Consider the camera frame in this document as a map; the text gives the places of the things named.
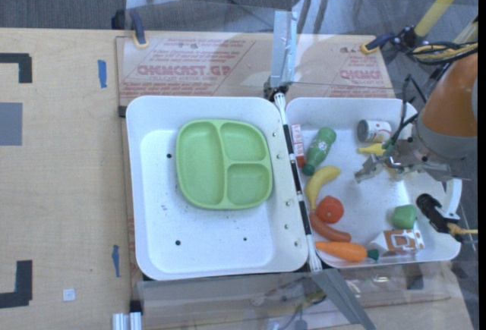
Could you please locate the green divided plate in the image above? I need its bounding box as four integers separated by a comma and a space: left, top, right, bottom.
175, 118, 275, 212

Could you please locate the orange-red tomato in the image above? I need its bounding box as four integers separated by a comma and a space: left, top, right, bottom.
314, 195, 346, 225

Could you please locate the green pepper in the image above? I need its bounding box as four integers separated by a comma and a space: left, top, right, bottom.
390, 203, 419, 231

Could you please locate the green bottle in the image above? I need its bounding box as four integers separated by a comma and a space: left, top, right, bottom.
301, 126, 338, 177

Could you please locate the white plastic tray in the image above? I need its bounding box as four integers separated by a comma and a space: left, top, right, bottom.
284, 96, 462, 270
125, 95, 310, 281

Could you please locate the brown cardboard board red print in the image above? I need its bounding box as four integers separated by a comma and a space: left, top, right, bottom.
115, 33, 469, 309

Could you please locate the small yellow toy piece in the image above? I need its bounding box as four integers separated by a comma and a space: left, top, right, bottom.
356, 142, 387, 156

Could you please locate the thin black and white rod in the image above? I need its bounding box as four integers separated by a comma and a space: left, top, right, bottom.
273, 92, 323, 272

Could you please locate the yellow banana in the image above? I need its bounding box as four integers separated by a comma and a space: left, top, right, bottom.
304, 165, 342, 212

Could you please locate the orange and white carton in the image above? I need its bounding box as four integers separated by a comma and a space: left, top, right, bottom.
368, 228, 426, 257

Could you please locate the black block with thin wires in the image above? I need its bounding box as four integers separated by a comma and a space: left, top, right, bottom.
263, 78, 290, 99

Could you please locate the orange carrot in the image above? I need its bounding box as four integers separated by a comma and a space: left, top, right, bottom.
314, 240, 380, 263

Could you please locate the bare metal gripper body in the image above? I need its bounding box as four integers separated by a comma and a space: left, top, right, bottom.
380, 141, 453, 182

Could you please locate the white and orange can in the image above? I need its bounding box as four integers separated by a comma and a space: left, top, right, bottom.
356, 119, 393, 144

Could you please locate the orange-brown sausage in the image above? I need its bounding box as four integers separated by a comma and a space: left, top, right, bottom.
308, 211, 352, 244

